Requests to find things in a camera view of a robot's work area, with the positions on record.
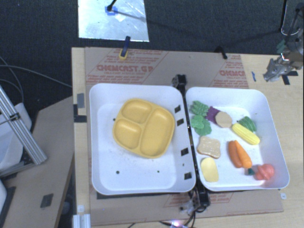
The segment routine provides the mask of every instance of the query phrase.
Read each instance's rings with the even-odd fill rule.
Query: robotic claw
[[[303,20],[304,4],[299,3],[295,8],[295,16],[291,27],[284,40],[284,50],[276,60],[270,59],[267,72],[263,74],[264,79],[268,81],[276,81],[282,75],[288,74],[291,70],[302,69],[303,67],[303,25],[295,33],[297,36],[291,38],[292,31],[298,23],[298,19]]]

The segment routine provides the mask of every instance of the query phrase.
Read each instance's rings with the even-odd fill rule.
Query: toy carrot
[[[229,152],[230,159],[231,159],[232,163],[234,164],[234,166],[236,168],[243,167],[242,161],[240,160],[240,158],[238,156],[236,143],[234,141],[230,141],[228,143],[228,152]]]
[[[239,159],[241,160],[244,168],[251,168],[252,167],[252,161],[247,154],[247,152],[244,150],[244,148],[239,144],[237,140],[234,141],[235,145],[237,147],[237,155]]]

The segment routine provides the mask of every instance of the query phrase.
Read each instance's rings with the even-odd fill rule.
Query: black fabric
[[[284,0],[144,0],[150,42],[131,48],[226,53],[276,54]],[[288,0],[289,23],[297,3]],[[71,47],[122,47],[123,42],[78,38],[77,0],[0,0],[0,56],[68,84]],[[30,115],[72,95],[72,90],[31,73],[15,70]],[[0,79],[15,82],[0,68]],[[0,82],[13,103],[14,87]]]

